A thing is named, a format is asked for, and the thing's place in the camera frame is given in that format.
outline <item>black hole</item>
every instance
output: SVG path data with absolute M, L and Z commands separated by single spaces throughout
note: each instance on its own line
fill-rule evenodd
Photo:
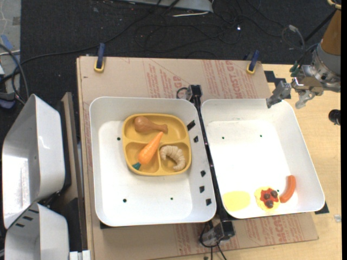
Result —
M 28 216 L 24 216 L 23 219 L 27 219 L 27 220 L 33 220 L 33 218 L 28 217 Z
M 36 210 L 29 209 L 29 211 L 38 214 L 38 211 L 36 211 Z
M 188 131 L 191 130 L 195 126 L 195 121 L 193 120 L 191 123 L 187 125 Z

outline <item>white bin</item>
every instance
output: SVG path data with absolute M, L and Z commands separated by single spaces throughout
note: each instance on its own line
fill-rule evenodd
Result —
M 68 226 L 58 213 L 33 203 L 8 229 L 5 260 L 67 260 Z
M 250 203 L 228 211 L 254 218 L 320 210 L 325 197 L 293 108 L 282 101 L 267 108 L 265 99 L 207 100 L 201 107 L 221 196 L 247 192 Z M 258 207 L 254 192 L 263 186 L 281 194 L 294 175 L 292 198 L 274 212 Z
M 188 131 L 192 161 L 177 175 L 149 177 L 127 167 L 121 141 L 126 118 L 140 113 L 178 117 Z M 96 213 L 108 226 L 205 222 L 216 201 L 197 110 L 187 100 L 100 97 L 89 109 Z
M 9 228 L 33 202 L 60 191 L 65 180 L 58 111 L 31 95 L 2 148 L 3 218 Z

